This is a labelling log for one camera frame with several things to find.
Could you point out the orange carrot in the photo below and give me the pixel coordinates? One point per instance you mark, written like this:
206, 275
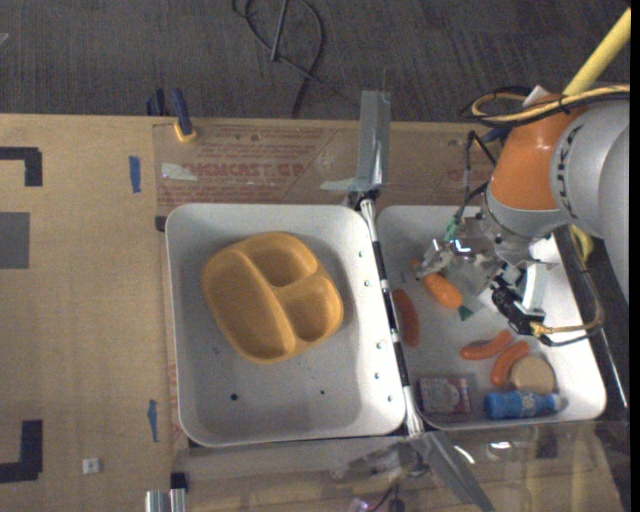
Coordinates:
444, 291

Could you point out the white plastic tray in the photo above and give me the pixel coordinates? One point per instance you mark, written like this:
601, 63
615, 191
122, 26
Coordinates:
440, 350
300, 400

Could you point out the thin black and white rod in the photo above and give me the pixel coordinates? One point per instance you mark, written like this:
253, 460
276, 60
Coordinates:
387, 295

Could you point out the orange divided plate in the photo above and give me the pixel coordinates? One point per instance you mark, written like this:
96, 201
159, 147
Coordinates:
250, 300

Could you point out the orange sausage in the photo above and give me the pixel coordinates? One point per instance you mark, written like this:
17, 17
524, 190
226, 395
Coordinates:
506, 364
409, 320
485, 347

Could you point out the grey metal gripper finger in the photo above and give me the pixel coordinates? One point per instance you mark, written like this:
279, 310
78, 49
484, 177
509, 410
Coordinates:
428, 265
442, 248

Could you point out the brown cardboard board red print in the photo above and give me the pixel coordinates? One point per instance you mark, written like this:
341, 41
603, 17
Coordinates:
280, 165

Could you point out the tan round bread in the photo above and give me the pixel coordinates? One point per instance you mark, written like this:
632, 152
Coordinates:
533, 375

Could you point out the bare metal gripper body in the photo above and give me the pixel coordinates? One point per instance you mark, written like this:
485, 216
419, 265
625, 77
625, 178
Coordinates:
475, 260

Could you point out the blue bottle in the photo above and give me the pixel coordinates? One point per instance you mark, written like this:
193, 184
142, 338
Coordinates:
515, 404

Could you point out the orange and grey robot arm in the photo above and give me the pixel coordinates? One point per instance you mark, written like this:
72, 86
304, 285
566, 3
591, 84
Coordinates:
530, 165

